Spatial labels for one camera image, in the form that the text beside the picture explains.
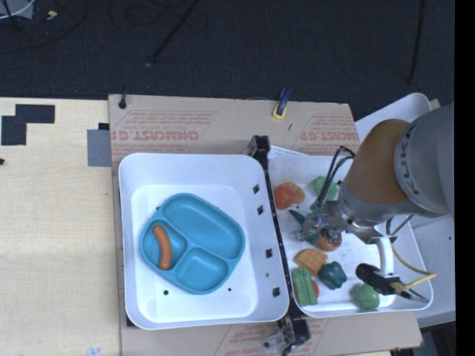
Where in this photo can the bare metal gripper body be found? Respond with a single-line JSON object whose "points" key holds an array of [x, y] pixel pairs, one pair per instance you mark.
{"points": [[330, 217]]}

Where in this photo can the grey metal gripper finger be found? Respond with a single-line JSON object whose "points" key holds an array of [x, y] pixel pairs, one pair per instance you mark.
{"points": [[333, 233], [299, 234]]}

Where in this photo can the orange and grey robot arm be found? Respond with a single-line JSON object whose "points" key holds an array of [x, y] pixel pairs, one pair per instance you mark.
{"points": [[389, 161]]}

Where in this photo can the brown doughnut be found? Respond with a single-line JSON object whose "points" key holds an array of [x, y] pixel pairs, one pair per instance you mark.
{"points": [[328, 243]]}

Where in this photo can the dark green toy vegetable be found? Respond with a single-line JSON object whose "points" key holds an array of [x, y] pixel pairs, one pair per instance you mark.
{"points": [[297, 216]]}

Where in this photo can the thin black rod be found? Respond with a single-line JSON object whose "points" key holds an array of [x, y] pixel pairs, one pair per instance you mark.
{"points": [[279, 232]]}

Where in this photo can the orange toy waffle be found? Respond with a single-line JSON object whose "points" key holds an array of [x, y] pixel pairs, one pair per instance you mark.
{"points": [[311, 260]]}

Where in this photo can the green toy broccoli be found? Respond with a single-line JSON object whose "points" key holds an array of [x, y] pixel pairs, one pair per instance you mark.
{"points": [[320, 185]]}

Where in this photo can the white plastic tray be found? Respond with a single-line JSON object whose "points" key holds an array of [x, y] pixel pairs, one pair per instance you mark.
{"points": [[356, 258], [200, 169]]}

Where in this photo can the red and orange toy tomato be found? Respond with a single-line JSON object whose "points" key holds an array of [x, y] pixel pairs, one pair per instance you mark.
{"points": [[284, 197]]}

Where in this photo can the dark green toy pepper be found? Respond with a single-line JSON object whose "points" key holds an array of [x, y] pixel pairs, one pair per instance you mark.
{"points": [[333, 276]]}

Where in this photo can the green toy asparagus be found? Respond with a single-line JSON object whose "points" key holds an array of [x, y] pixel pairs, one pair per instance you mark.
{"points": [[304, 287]]}

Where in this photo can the light green toy apple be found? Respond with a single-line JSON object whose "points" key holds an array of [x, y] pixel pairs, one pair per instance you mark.
{"points": [[366, 297]]}

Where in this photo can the white paper sheet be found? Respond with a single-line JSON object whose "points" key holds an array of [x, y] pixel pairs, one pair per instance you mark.
{"points": [[287, 151]]}

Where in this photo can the blue divided plate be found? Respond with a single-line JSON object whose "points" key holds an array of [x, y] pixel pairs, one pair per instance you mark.
{"points": [[208, 228]]}

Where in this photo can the brown cardboard board red print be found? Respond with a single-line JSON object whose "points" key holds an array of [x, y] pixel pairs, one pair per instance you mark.
{"points": [[222, 132]]}

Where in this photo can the orange sausage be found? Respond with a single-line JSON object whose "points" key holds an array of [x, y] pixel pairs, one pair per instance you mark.
{"points": [[163, 247]]}

